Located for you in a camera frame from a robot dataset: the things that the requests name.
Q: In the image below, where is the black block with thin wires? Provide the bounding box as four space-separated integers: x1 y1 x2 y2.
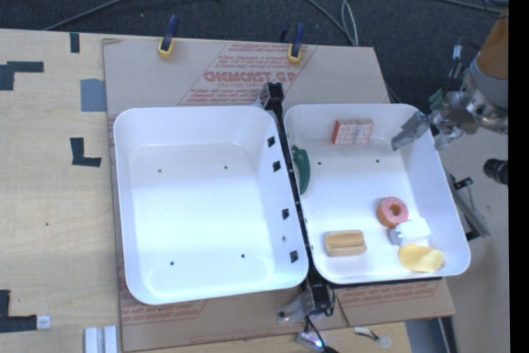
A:
308 279 335 314
261 81 287 112

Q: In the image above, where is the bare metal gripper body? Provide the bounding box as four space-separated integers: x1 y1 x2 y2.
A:
429 83 509 138

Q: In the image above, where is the green chilli pepper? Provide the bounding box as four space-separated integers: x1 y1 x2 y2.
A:
290 144 312 196

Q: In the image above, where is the thin black rod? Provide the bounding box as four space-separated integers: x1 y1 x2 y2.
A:
272 105 322 287

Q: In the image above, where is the yellow potato crisp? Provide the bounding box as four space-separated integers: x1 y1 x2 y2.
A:
397 243 446 274

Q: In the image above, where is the tan hot dog bun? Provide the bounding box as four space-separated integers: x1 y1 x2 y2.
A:
323 229 368 258

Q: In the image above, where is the orange carton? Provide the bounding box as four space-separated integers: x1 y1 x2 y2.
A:
331 118 375 146

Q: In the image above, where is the white plastic tray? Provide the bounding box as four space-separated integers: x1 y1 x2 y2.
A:
112 105 311 307
283 103 473 286

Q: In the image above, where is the pink doughnut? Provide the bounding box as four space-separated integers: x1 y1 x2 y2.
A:
375 196 410 230

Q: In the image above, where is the black cylinder on white bracket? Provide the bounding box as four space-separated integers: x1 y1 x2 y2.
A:
483 157 510 188

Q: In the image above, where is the brown cardboard board, red print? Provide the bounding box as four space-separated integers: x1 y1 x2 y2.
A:
101 37 456 353

